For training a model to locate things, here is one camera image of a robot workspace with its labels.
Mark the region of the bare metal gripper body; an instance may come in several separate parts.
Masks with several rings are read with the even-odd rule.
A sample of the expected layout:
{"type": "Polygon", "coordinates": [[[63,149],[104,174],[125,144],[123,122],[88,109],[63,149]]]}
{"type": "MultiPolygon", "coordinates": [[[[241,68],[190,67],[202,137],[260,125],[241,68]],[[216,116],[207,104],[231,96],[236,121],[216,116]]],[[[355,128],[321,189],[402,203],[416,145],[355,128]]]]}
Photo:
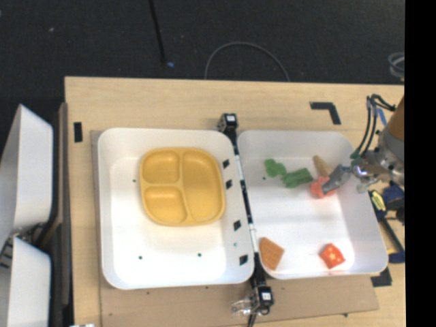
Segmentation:
{"type": "Polygon", "coordinates": [[[405,185],[404,161],[389,149],[375,148],[365,154],[356,149],[350,159],[352,173],[359,180],[359,192],[368,191],[378,182],[405,185]]]}

